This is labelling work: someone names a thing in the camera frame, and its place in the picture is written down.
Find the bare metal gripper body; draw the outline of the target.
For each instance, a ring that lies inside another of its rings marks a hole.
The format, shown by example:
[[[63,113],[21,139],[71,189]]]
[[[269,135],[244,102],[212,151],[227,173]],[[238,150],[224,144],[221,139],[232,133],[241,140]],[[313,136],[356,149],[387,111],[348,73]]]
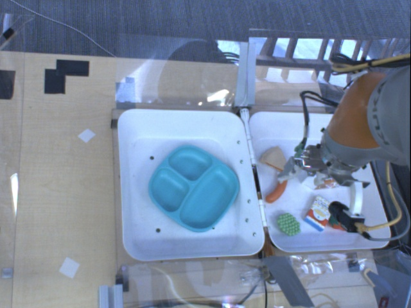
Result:
[[[294,156],[294,161],[300,169],[319,180],[333,178],[337,182],[344,182],[346,178],[345,165],[332,154],[327,146],[321,144],[307,146]]]

